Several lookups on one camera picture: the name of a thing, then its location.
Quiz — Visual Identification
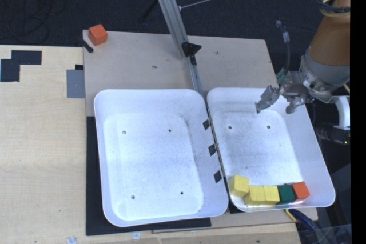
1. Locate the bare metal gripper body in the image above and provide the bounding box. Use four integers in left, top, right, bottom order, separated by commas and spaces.
279, 70, 335, 104

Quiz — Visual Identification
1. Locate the white plastic tray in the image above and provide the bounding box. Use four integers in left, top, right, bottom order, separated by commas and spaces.
93, 88, 230, 228
206, 86, 336, 213

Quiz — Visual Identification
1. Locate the orange cube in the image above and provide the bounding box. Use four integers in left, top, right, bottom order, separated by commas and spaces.
87, 23, 109, 47
291, 181, 311, 201

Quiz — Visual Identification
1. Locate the green cube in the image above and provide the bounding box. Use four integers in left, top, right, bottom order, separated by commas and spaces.
277, 184, 296, 205

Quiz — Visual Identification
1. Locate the yellow cube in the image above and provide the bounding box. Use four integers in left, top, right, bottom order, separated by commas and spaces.
228, 174, 250, 198
263, 185, 281, 205
244, 185, 267, 207

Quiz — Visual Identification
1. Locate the pale wood board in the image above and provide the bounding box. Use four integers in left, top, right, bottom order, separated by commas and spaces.
82, 30, 319, 230

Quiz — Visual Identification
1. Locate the black cylinder on white bracket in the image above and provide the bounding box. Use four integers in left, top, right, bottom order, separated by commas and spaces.
314, 95, 351, 146

